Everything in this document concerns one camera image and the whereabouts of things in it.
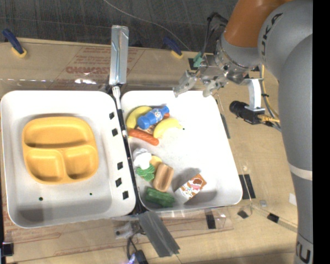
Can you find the white toy cauliflower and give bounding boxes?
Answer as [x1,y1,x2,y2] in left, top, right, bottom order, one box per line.
[132,147,153,171]

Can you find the dark green toy vegetable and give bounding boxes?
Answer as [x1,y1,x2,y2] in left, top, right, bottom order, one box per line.
[145,186,176,208]

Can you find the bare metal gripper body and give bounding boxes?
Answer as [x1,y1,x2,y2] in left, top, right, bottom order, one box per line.
[197,53,251,90]

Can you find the brown and white carton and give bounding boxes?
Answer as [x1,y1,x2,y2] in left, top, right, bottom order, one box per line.
[174,173,208,204]

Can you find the orange sausage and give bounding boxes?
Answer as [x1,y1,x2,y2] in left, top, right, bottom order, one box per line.
[128,128,160,147]

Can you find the yellow divided plate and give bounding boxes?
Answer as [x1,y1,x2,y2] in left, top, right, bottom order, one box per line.
[21,115,100,185]

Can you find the black block with wires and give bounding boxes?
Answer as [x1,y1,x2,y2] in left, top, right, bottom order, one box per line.
[134,250,150,264]

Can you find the black cylinder on white bracket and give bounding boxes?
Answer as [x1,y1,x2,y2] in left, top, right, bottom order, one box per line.
[229,78,266,125]

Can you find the blue plastic bottle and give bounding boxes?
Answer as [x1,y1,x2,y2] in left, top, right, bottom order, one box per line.
[137,105,171,130]

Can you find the white plastic tray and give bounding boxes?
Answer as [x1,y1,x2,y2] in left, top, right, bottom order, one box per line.
[0,89,137,229]
[120,89,244,213]

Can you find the small yellow toy food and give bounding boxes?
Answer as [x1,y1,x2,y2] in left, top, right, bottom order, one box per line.
[150,155,163,171]

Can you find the tan hot dog bun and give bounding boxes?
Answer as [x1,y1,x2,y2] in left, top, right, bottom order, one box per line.
[152,162,175,193]

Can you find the yellow banana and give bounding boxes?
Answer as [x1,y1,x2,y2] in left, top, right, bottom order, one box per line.
[152,117,183,139]
[125,105,153,130]

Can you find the green broccoli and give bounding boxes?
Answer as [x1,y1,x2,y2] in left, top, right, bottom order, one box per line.
[135,163,156,182]

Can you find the brown cardboard board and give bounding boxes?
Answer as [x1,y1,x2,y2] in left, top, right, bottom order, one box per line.
[0,37,265,264]

